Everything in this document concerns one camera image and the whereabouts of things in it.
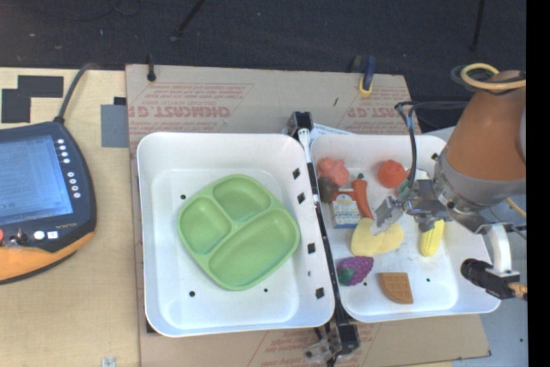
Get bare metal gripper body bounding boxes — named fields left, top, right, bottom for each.
left=402, top=179, right=492, bottom=235

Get yellow toy corn cob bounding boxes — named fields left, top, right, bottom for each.
left=419, top=218, right=446, bottom=258

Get orange toy carrot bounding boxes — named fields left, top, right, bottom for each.
left=351, top=172, right=375, bottom=221

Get orange toy tomato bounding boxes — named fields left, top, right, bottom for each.
left=377, top=159, right=407, bottom=189

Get white and orange small carton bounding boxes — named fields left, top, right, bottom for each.
left=329, top=188, right=362, bottom=229

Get white plastic tray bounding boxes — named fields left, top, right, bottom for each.
left=136, top=131, right=336, bottom=338
left=309, top=133, right=503, bottom=324

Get purple toy grapes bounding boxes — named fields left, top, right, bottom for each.
left=335, top=255, right=375, bottom=287

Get brown toy mushroom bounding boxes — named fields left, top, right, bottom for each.
left=317, top=176, right=340, bottom=205

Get thin black and white rod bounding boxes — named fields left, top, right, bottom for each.
left=297, top=127, right=350, bottom=341

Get pink toy shrimp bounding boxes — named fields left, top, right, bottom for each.
left=317, top=156, right=351, bottom=187

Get brown toy waffle biscuit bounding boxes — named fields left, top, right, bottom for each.
left=377, top=271, right=415, bottom=306

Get white printed paper sheet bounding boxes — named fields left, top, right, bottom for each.
left=312, top=122, right=358, bottom=138

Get green divided plate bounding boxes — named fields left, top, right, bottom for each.
left=175, top=173, right=302, bottom=292

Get brown cardboard board, red print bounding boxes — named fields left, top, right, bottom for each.
left=124, top=64, right=492, bottom=367

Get black cylinder on white bracket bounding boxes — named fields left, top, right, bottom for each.
left=460, top=223, right=522, bottom=300

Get black block with thin wires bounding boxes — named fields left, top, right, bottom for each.
left=287, top=111, right=314, bottom=138
left=331, top=321, right=362, bottom=358

